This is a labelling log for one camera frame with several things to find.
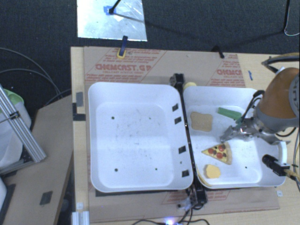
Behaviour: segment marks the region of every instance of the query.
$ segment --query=cardboard sheet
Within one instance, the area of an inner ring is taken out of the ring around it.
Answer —
[[[179,52],[127,49],[125,59],[117,59],[117,48],[85,47],[85,104],[90,170],[89,111],[87,90],[95,82],[168,84],[174,73],[184,73],[187,82],[197,85],[245,87],[238,56],[226,53],[221,59],[212,52]],[[187,198],[185,190],[146,193],[103,194],[89,178],[90,222],[144,218],[180,217],[177,204]],[[279,209],[273,187],[207,191],[208,203],[195,214],[216,214]]]

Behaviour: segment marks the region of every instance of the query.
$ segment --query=wire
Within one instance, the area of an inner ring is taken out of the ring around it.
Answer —
[[[285,26],[285,30],[284,30],[285,34],[286,34],[287,36],[289,36],[289,37],[293,37],[293,36],[299,35],[299,34],[300,34],[299,32],[296,33],[296,34],[288,34],[288,33],[286,32],[287,24],[288,24],[288,22],[289,22],[289,17],[290,17],[290,7],[288,8],[288,12],[287,12],[287,20],[286,20],[286,26]]]
[[[7,69],[7,70],[0,71],[0,74],[8,73],[8,72],[16,72],[16,71],[23,71],[23,72],[28,72],[28,73],[35,73],[35,74],[37,74],[37,75],[45,78],[48,82],[50,82],[52,84],[52,86],[55,88],[56,92],[59,91],[58,87],[55,85],[55,83],[51,79],[49,79],[45,75],[43,75],[43,74],[41,74],[41,73],[39,73],[37,71],[34,71],[34,70],[24,69],[24,68],[12,68],[12,69]]]
[[[298,129],[298,134],[297,134],[296,142],[295,142],[294,156],[293,156],[293,160],[292,160],[293,164],[296,164],[297,150],[298,150],[298,147],[299,147],[299,145],[297,146],[297,143],[298,143],[298,140],[299,140],[299,131],[300,131],[300,128]],[[294,171],[294,173],[297,173],[295,166],[293,167],[293,171]],[[297,184],[297,188],[298,188],[298,190],[300,192],[300,181],[297,178],[296,178],[296,182],[297,182],[296,183]]]
[[[276,133],[276,135],[279,136],[279,137],[288,137],[288,136],[292,135],[295,130],[296,130],[296,128],[294,127],[292,129],[292,131],[289,132],[288,134],[280,135],[280,134]]]
[[[61,93],[57,94],[56,96],[54,96],[53,98],[51,98],[48,102],[45,103],[45,106],[49,105],[54,99],[58,98],[59,96],[63,95],[66,92],[71,91],[71,89],[67,89],[62,91]]]
[[[37,62],[35,62],[35,61],[32,60],[31,58],[27,57],[26,55],[24,55],[24,54],[22,54],[22,53],[20,53],[20,52],[17,52],[17,51],[8,49],[8,48],[0,47],[0,50],[4,50],[4,51],[6,51],[6,52],[10,52],[10,53],[17,54],[17,55],[19,55],[19,56],[21,56],[21,57],[23,57],[23,58],[29,60],[29,61],[32,62],[34,65],[36,65],[39,69],[41,69],[41,70],[45,73],[46,77],[49,78],[49,80],[50,80],[51,82],[53,82],[53,80],[52,80],[52,78],[50,77],[50,75],[49,75],[49,74],[48,74],[48,73],[47,73],[47,72],[46,72],[46,71],[45,71],[45,70],[44,70]],[[57,93],[57,94],[60,93],[60,90],[59,90],[58,88],[56,88],[56,93]]]
[[[193,210],[200,210],[203,207],[203,204],[201,207],[193,207]]]
[[[157,222],[154,222],[154,221],[151,221],[151,220],[146,220],[146,219],[138,220],[137,222],[133,223],[132,225],[136,225],[140,222],[153,223],[153,224],[157,224],[157,225],[165,225],[165,223],[157,223]]]
[[[182,221],[187,217],[189,211],[190,210],[187,210],[186,213],[183,215],[182,219],[180,219],[177,223],[182,223]]]
[[[297,158],[298,151],[299,151],[299,143],[298,143],[298,146],[296,148],[296,158]]]
[[[196,223],[196,222],[205,222],[207,225],[210,225],[210,223],[206,219],[203,219],[203,218],[190,221],[190,223]]]
[[[190,214],[190,216],[189,216],[189,220],[188,220],[188,222],[187,222],[187,225],[189,225],[189,223],[191,222],[192,216],[193,216],[193,209],[191,209],[191,214]]]
[[[250,108],[254,105],[254,103],[255,103],[257,100],[261,99],[260,97],[257,97],[257,96],[259,96],[259,95],[261,95],[261,94],[263,94],[263,93],[264,93],[264,90],[258,90],[258,91],[256,91],[256,92],[253,94],[253,97],[252,97],[252,99],[251,99],[251,101],[250,101],[250,103],[249,103],[247,109],[245,110],[245,112],[244,112],[244,114],[241,116],[241,118],[237,120],[237,122],[242,123],[242,122],[244,121],[244,119],[245,119],[245,117],[246,117],[248,111],[250,110]]]

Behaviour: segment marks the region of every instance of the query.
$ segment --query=black cable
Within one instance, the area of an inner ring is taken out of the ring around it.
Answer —
[[[288,134],[280,135],[280,134],[276,133],[276,135],[277,135],[278,137],[288,137],[288,136],[292,135],[292,134],[294,133],[295,130],[296,130],[296,127],[294,127],[294,128],[292,129],[292,131],[290,131]]]
[[[45,106],[49,105],[54,99],[58,98],[59,96],[63,95],[66,92],[71,91],[71,89],[67,89],[62,91],[60,94],[57,94],[56,96],[54,96],[53,98],[51,98],[48,102],[45,103]]]
[[[182,221],[187,217],[189,210],[183,215],[182,219],[180,219],[177,223],[182,223]]]
[[[25,59],[27,59],[28,61],[32,62],[34,65],[36,65],[39,69],[41,69],[47,78],[50,79],[51,82],[53,82],[52,78],[50,77],[50,75],[37,63],[35,62],[34,60],[32,60],[31,58],[27,57],[26,55],[20,53],[20,52],[17,52],[17,51],[14,51],[14,50],[11,50],[11,49],[8,49],[8,48],[4,48],[4,47],[0,47],[0,50],[3,50],[3,51],[6,51],[6,52],[10,52],[10,53],[14,53],[14,54],[17,54]],[[60,90],[57,88],[56,90],[57,94],[60,93]]]
[[[140,222],[153,223],[153,224],[157,224],[157,225],[165,225],[165,223],[157,223],[157,222],[154,222],[154,221],[151,221],[151,220],[146,220],[146,219],[138,220],[135,223],[133,223],[132,225],[136,225],[136,224],[138,224]]]
[[[189,223],[191,222],[192,216],[193,216],[193,209],[191,209],[191,214],[190,214],[190,216],[189,216],[189,220],[188,220],[188,222],[187,222],[187,225],[189,225]]]
[[[23,69],[23,68],[13,68],[13,69],[7,69],[7,70],[0,71],[0,74],[8,73],[8,72],[16,72],[16,71],[23,71],[23,72],[28,72],[28,73],[35,73],[35,74],[43,77],[44,79],[46,79],[48,82],[50,82],[52,84],[52,86],[55,88],[56,92],[59,91],[58,87],[55,85],[55,83],[51,79],[49,79],[45,75],[43,75],[43,74],[41,74],[41,73],[39,73],[37,71],[34,71],[34,70]]]
[[[297,157],[296,152],[297,152],[297,147],[299,145],[299,143],[298,143],[299,136],[300,136],[299,132],[300,132],[300,128],[298,129],[298,132],[297,132],[297,137],[296,137],[295,147],[294,147],[294,155],[293,155],[293,159],[292,159],[292,162],[293,162],[294,165],[296,164],[296,157]],[[296,172],[296,166],[293,166],[293,172],[297,173]],[[300,180],[298,178],[296,178],[296,185],[297,185],[297,188],[300,192]]]
[[[197,219],[197,220],[193,220],[193,221],[190,221],[190,223],[196,223],[196,222],[205,222],[207,225],[210,225],[210,223],[206,220],[206,219]]]
[[[253,94],[253,97],[247,107],[247,109],[245,110],[244,114],[241,116],[240,118],[240,123],[242,123],[248,113],[248,111],[250,110],[250,108],[254,105],[254,102],[257,101],[258,99],[261,99],[260,97],[256,98],[257,96],[261,95],[264,93],[264,90],[258,90]]]
[[[193,207],[193,210],[200,210],[203,207],[203,204],[201,207]]]

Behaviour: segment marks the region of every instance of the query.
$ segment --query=metal frame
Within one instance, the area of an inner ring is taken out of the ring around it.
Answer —
[[[32,163],[38,163],[46,158],[46,154],[43,149],[39,146],[35,138],[33,137],[31,131],[24,123],[19,112],[16,110],[13,103],[7,97],[3,87],[0,84],[0,109],[2,110],[5,120],[8,121],[14,132],[17,134],[21,142],[23,143],[25,149],[30,154],[33,162],[24,162],[20,160],[9,166],[4,167],[0,170],[0,174],[6,174],[14,170],[23,168],[24,166],[30,165]]]

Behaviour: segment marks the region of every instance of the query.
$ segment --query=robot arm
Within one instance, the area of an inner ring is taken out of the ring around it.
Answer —
[[[269,63],[288,59],[299,60],[299,53],[297,56],[292,53],[270,58],[263,64],[275,72],[275,68],[269,66]],[[254,105],[254,98],[260,94],[260,91],[254,94],[248,109]],[[222,142],[234,137],[247,141],[253,136],[258,136],[270,144],[277,144],[280,140],[275,133],[286,128],[299,127],[299,69],[290,67],[280,71],[263,93],[253,117],[245,119],[245,115],[238,121],[237,126],[230,126],[225,131],[221,136]]]

